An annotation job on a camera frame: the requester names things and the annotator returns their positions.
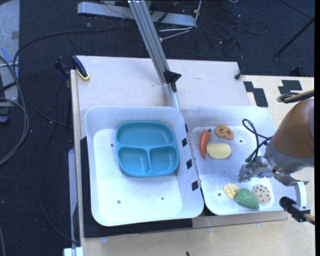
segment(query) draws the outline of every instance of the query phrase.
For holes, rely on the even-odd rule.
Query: blue plate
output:
[[[156,177],[173,173],[179,152],[169,126],[156,121],[124,122],[115,132],[120,169],[133,177]]]

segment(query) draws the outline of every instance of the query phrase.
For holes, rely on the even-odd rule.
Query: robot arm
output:
[[[285,186],[294,186],[297,202],[282,198],[280,205],[299,222],[309,221],[305,189],[308,181],[295,180],[291,174],[315,166],[314,115],[313,99],[297,103],[267,143],[264,156],[243,164],[237,176],[239,182],[250,181],[253,177],[274,177]]]

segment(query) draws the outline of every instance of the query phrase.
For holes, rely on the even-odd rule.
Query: yellow and black clamp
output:
[[[87,73],[84,65],[78,59],[77,56],[72,56],[72,62],[76,67],[77,74],[83,81],[88,81],[90,79],[90,75]]]

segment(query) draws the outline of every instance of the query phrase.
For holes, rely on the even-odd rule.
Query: dark carpet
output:
[[[26,99],[59,124],[27,103],[28,136],[0,166],[0,225],[8,256],[62,255],[72,245],[67,239],[71,237],[68,151],[73,147],[73,131],[68,128],[70,89],[63,82],[56,97],[62,78],[55,61],[63,56],[71,68],[73,55],[149,57],[134,21],[78,15],[79,2],[20,3],[20,47],[39,39],[20,52],[20,85]],[[194,15],[198,4],[179,1],[169,11]],[[155,1],[152,8],[165,11],[168,4]],[[197,29],[164,40],[163,48],[168,59],[238,62],[245,75],[289,76],[298,68],[300,76],[314,77],[314,22],[275,57],[314,16],[315,0],[202,1]],[[174,33],[159,34],[164,38]],[[9,122],[0,124],[1,158],[19,141],[23,121],[23,112],[12,107]]]

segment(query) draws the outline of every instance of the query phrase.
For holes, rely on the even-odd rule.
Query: wooden surface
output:
[[[74,119],[74,138],[77,171],[77,192],[79,209],[82,208],[81,165],[80,165],[80,114],[78,99],[77,75],[72,70],[72,108]],[[282,80],[299,80],[303,91],[314,88],[314,78],[306,77],[274,77],[274,76],[242,76],[243,81],[253,83],[255,88],[263,88],[269,107],[266,108],[277,128],[294,106],[278,103],[280,94],[278,86]],[[252,93],[247,94],[251,105],[255,106]],[[315,179],[314,168],[305,168],[294,175],[296,179],[309,180],[306,186],[307,202],[311,214],[315,215]],[[291,216],[287,220],[262,222],[258,224],[241,224],[214,227],[211,232],[205,228],[175,230],[156,233],[129,234],[111,236],[107,242],[99,238],[84,238],[82,211],[79,211],[80,244],[84,247],[85,256],[301,256],[316,255],[315,226],[308,223],[298,223]]]

